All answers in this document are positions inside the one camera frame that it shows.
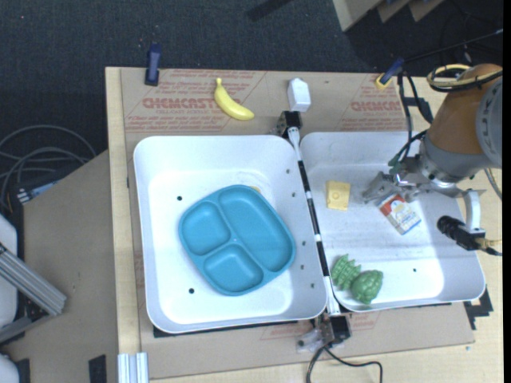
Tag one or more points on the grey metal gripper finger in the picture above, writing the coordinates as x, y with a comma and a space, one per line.
410, 195
377, 188

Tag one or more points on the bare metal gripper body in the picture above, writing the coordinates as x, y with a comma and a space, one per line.
423, 178

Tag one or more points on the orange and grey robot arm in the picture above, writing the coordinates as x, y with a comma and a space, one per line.
459, 126

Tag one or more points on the white orange blue carton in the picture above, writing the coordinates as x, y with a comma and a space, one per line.
403, 215

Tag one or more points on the yellow cheese slice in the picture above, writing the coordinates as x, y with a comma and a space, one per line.
337, 196

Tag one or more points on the white plastic tray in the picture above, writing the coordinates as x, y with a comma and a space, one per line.
399, 261
167, 166

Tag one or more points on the thin black and white rod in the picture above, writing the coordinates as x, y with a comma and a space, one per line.
309, 202

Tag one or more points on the green ridged toy vegetable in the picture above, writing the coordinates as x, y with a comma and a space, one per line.
344, 271

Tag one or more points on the green toy broccoli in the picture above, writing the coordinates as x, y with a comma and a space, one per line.
367, 286

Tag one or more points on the small white carton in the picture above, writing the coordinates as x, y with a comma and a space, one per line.
299, 96

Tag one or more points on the blue divided plate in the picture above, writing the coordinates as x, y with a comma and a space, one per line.
239, 238

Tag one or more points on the yellow banana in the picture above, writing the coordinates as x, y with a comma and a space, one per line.
231, 106

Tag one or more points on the brown cardboard board red print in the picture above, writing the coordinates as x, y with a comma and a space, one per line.
191, 102

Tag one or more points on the black cylinder on white bracket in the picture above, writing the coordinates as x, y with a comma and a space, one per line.
459, 230

